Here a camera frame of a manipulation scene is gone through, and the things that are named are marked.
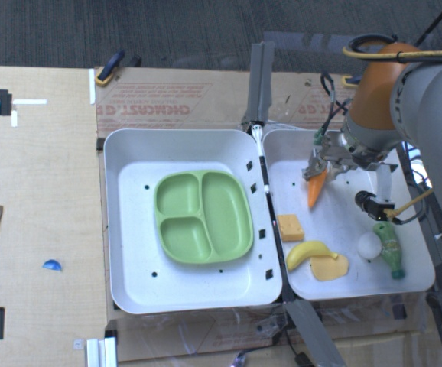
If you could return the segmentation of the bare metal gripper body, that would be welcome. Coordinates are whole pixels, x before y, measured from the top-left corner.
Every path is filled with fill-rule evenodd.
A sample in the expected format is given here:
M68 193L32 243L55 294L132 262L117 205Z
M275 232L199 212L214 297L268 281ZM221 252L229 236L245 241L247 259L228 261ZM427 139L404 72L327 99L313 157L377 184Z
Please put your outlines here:
M397 164L385 163L388 152L378 152L363 146L359 141L346 140L343 132L327 131L321 138L317 149L317 161L322 166L331 164L335 171L349 171L361 168L364 171L377 171L389 167L391 171Z

